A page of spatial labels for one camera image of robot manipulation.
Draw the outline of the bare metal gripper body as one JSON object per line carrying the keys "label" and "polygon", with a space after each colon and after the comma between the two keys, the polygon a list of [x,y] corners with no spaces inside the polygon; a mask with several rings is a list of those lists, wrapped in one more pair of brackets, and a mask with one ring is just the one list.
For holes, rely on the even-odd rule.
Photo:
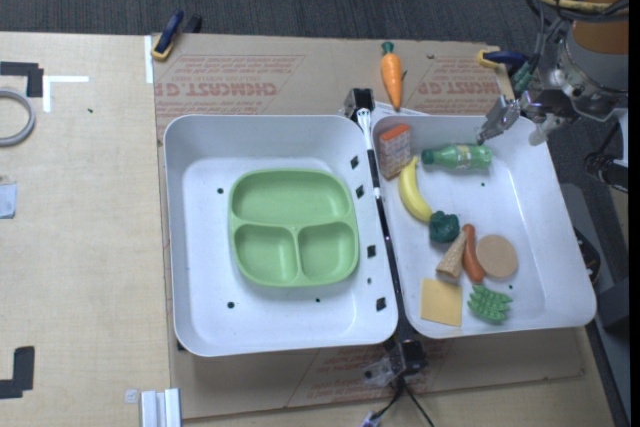
{"label": "bare metal gripper body", "polygon": [[557,63],[523,90],[519,103],[529,115],[603,122],[628,107],[628,69],[587,72],[569,63]]}

